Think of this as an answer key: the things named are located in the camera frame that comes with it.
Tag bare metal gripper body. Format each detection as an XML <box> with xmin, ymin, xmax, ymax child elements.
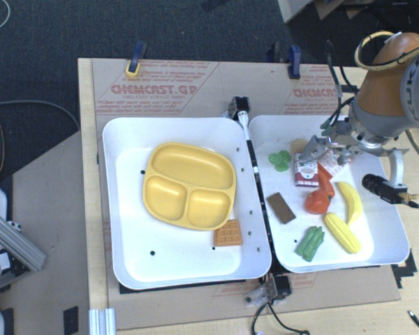
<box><xmin>330</xmin><ymin>118</ymin><xmax>388</xmax><ymax>157</ymax></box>

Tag white and red packet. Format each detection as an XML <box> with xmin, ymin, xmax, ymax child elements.
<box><xmin>316</xmin><ymin>147</ymin><xmax>351</xmax><ymax>174</ymax></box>

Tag red and white carton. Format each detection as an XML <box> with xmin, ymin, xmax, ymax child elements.
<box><xmin>293</xmin><ymin>153</ymin><xmax>320</xmax><ymax>188</ymax></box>

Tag orange carrot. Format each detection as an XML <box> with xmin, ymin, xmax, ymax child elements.
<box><xmin>316</xmin><ymin>162</ymin><xmax>336</xmax><ymax>199</ymax></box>

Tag green grapes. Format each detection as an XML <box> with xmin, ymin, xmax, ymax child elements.
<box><xmin>267</xmin><ymin>149</ymin><xmax>292</xmax><ymax>172</ymax></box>

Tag yellow banana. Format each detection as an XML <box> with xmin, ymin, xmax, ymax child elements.
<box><xmin>336</xmin><ymin>181</ymin><xmax>364</xmax><ymax>228</ymax></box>

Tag thin black and white rod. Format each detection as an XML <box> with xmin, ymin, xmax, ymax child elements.
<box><xmin>237</xmin><ymin>110</ymin><xmax>275</xmax><ymax>258</ymax></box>

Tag brown chocolate bar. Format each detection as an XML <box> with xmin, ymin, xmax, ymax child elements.
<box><xmin>265</xmin><ymin>192</ymin><xmax>297</xmax><ymax>225</ymax></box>

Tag yellow corn cob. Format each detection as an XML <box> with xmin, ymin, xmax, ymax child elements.
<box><xmin>323</xmin><ymin>211</ymin><xmax>362</xmax><ymax>255</ymax></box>

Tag white plastic tray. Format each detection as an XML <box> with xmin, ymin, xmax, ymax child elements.
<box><xmin>102</xmin><ymin>117</ymin><xmax>272</xmax><ymax>290</ymax></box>
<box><xmin>247</xmin><ymin>114</ymin><xmax>411</xmax><ymax>274</ymax></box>

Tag green asparagus bundle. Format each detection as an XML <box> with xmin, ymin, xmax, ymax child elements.
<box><xmin>294</xmin><ymin>225</ymin><xmax>326</xmax><ymax>262</ymax></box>

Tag orange waffle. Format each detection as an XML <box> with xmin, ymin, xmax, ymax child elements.
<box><xmin>213</xmin><ymin>218</ymin><xmax>244</xmax><ymax>248</ymax></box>

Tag yellow divided plate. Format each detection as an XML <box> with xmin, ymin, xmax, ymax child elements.
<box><xmin>142</xmin><ymin>142</ymin><xmax>237</xmax><ymax>232</ymax></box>

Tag brown cardboard board red print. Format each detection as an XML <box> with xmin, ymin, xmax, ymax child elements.
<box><xmin>90</xmin><ymin>58</ymin><xmax>402</xmax><ymax>331</ymax></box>

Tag black cylinder on white bracket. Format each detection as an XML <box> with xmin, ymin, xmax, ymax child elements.
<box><xmin>362</xmin><ymin>148</ymin><xmax>409</xmax><ymax>204</ymax></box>

